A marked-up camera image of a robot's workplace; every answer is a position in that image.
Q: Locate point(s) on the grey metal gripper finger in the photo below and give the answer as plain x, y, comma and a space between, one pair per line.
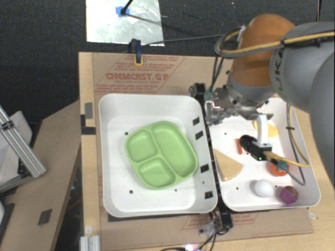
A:
211, 114
226, 114

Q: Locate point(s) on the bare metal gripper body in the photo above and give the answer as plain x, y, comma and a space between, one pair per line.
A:
235, 102

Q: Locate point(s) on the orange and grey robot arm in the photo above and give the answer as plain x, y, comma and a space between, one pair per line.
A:
295, 69

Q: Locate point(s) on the red block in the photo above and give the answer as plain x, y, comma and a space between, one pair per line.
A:
240, 148

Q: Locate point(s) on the thin black rod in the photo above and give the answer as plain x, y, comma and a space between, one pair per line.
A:
212, 150

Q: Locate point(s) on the yellow round biscuit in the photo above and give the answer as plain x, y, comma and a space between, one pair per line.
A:
272, 131

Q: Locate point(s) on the tan cheese wedge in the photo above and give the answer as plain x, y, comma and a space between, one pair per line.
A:
227, 166

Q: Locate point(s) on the green divided plate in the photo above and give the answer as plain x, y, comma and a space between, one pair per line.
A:
162, 153

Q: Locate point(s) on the brown cardboard board red print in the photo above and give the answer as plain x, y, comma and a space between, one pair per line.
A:
146, 74

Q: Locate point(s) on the orange tomato with green top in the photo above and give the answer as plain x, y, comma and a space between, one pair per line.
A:
278, 170

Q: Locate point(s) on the white plastic tray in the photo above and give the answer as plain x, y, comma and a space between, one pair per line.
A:
243, 195
117, 166

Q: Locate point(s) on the white egg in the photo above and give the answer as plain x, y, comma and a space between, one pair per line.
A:
262, 188

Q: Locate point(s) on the purple cupcake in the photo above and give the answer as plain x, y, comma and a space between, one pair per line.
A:
288, 195

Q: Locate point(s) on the black cylinder on white bracket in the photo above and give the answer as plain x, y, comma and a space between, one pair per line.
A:
261, 137

